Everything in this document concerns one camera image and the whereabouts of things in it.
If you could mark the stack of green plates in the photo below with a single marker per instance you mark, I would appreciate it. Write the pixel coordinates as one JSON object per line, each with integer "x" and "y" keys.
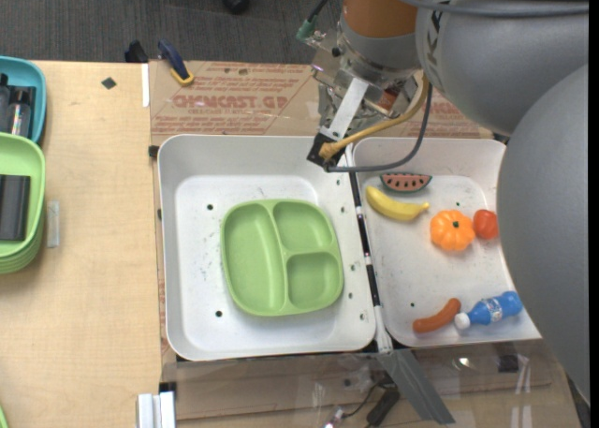
{"x": 18, "y": 159}

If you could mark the red pepper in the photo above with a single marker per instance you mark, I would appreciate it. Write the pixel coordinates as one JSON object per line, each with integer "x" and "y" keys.
{"x": 486, "y": 225}

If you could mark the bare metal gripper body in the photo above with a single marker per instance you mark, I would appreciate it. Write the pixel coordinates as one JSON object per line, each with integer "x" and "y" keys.
{"x": 362, "y": 68}

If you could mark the blue bottle white cap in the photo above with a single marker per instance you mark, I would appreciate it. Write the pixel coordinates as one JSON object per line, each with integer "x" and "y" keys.
{"x": 491, "y": 310}

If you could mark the small clear bottle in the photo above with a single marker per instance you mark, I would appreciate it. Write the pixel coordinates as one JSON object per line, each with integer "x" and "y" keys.
{"x": 21, "y": 112}

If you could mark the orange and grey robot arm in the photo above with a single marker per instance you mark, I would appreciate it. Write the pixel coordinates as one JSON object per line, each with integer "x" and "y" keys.
{"x": 505, "y": 65}

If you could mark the green divided plate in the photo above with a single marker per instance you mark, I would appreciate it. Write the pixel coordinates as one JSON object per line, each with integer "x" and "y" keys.
{"x": 281, "y": 257}

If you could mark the black box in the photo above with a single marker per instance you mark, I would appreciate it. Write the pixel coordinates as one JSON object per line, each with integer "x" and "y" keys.
{"x": 14, "y": 208}

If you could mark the black cylinder on white bracket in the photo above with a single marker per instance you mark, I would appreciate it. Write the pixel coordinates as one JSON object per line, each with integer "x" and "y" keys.
{"x": 348, "y": 105}

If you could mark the yellow banana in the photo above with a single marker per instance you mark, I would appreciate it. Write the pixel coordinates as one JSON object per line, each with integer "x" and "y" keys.
{"x": 393, "y": 210}

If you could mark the red watermelon slice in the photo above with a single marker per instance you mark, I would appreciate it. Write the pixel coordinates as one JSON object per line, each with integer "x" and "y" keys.
{"x": 404, "y": 182}

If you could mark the orange sausage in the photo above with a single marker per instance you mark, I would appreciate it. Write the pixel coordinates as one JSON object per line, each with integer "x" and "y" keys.
{"x": 435, "y": 320}

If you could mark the white plastic tray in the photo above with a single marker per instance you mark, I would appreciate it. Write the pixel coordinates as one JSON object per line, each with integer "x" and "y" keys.
{"x": 412, "y": 271}
{"x": 196, "y": 239}

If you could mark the orange pumpkin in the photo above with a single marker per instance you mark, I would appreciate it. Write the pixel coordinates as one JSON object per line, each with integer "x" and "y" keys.
{"x": 451, "y": 231}

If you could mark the blue divided plate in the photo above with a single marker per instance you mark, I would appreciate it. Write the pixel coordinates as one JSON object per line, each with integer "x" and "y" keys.
{"x": 39, "y": 89}

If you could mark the brown cardboard board red print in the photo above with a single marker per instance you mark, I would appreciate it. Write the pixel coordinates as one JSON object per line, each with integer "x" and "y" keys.
{"x": 234, "y": 103}

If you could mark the thin black and white rod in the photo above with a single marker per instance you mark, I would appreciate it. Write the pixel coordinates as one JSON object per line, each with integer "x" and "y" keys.
{"x": 373, "y": 283}

